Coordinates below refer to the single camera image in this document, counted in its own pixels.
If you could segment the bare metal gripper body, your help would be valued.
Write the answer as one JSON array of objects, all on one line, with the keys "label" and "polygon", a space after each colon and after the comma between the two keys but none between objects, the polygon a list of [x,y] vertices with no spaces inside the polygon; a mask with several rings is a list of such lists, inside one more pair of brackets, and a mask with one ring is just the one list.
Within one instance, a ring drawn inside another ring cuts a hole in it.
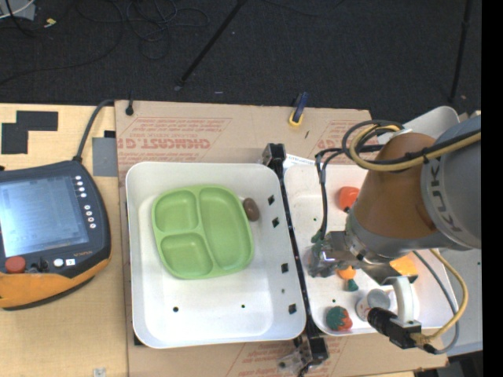
[{"label": "bare metal gripper body", "polygon": [[310,276],[331,276],[337,270],[350,266],[360,269],[369,264],[362,253],[352,251],[349,236],[342,231],[329,232],[324,236],[318,230],[310,239],[307,255],[307,272]]}]

